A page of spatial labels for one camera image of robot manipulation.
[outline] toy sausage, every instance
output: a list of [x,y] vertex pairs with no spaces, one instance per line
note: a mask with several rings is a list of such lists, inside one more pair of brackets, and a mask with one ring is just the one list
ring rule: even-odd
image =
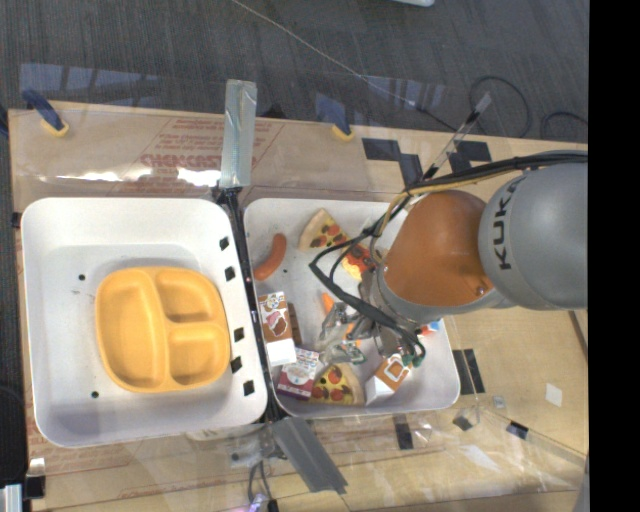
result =
[[273,235],[271,243],[271,253],[260,266],[253,271],[253,276],[257,281],[264,281],[267,277],[275,272],[284,260],[284,253],[287,250],[287,239],[282,233]]

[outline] yellow plate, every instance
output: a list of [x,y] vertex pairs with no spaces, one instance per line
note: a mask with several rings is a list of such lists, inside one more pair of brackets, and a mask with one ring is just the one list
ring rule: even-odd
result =
[[136,267],[109,274],[96,294],[104,367],[129,391],[192,389],[229,365],[229,329],[215,285],[199,272]]

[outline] dark floor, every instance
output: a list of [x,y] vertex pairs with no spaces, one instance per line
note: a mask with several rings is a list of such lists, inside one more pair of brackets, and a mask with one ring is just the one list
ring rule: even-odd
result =
[[[588,0],[3,0],[0,103],[50,99],[221,112],[229,78],[258,113],[587,142]],[[0,141],[0,487],[24,462],[10,155]]]

